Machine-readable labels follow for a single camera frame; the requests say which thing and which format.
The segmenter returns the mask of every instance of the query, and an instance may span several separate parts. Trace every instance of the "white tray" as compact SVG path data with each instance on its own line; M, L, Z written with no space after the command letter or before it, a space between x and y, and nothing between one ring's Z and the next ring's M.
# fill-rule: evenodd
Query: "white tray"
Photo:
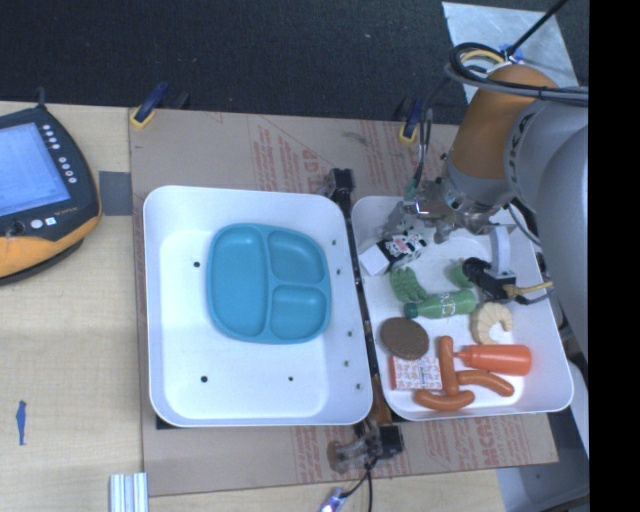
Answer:
M149 382L157 414L180 427L350 425L373 401L345 221L314 194L166 186L144 203ZM206 303L214 234L253 222L299 231L324 250L331 316L311 341L232 339Z
M379 241L379 228L387 220L400 197L365 197L353 207L352 222L358 254L362 254ZM494 222L513 224L508 212L502 210L492 218ZM427 247L420 258L408 264L414 269L418 281L428 293L441 293L456 290L446 277L446 268L454 260L476 256L491 261L491 245L488 236L474 236L464 229L454 231L449 241L443 244L433 242L434 229L423 228ZM519 286L532 286L542 281L536 261L533 244L519 230L511 233L511 269L517 276ZM454 412L440 412L426 409L416 404L413 392L391 389L389 374L390 353L378 341L378 331L384 320L403 316L402 302L395 296L389 274L371 276L362 270L367 307L371 319L371 328L376 339L376 355L380 367L382 388L389 406L407 420L424 421L445 418L498 416L552 412L566 408L573 396L573 380L567 359L558 334L553 311L549 301L541 301L529 306L510 302L508 308L513 317L513 330L502 334L501 343L519 343L529 346L533 364L531 371L524 377L504 378L515 387L515 393L509 398L496 395L478 386L469 387L476 394L474 402ZM456 350L475 345L471 337L469 315L454 315L448 318L431 320L425 317L415 319L422 325L429 337L428 355L435 357L437 340L449 335L454 340ZM456 369L465 369L461 360L456 358Z

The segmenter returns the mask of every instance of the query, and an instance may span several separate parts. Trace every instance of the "orange bottle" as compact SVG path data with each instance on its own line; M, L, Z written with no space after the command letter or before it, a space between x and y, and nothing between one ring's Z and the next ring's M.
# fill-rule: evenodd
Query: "orange bottle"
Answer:
M526 375L531 370L531 351L526 345L472 345L455 355L478 370L507 375Z

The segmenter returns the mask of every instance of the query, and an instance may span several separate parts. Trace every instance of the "blue screen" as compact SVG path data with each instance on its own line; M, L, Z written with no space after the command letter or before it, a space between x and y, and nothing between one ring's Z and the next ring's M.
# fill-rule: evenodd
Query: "blue screen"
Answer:
M70 197L35 123L0 130L0 217Z

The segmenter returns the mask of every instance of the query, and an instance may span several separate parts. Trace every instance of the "green toy bottle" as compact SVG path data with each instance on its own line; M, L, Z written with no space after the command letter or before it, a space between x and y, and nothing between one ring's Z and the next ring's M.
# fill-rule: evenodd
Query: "green toy bottle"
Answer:
M472 313L478 302L471 290L430 295L423 302L409 302L404 305L404 316L415 318L418 315L427 318L445 318L453 315Z

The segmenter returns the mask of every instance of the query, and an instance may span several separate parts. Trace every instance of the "black floor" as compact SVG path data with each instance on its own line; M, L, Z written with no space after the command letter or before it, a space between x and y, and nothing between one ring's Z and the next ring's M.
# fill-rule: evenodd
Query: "black floor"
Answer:
M462 0L543 12L557 0ZM589 81L588 0L556 14L580 85ZM59 0L0 2L0 101L135 106L160 81L190 108L390 119L428 94L451 41L435 0ZM437 123L466 100L438 95Z

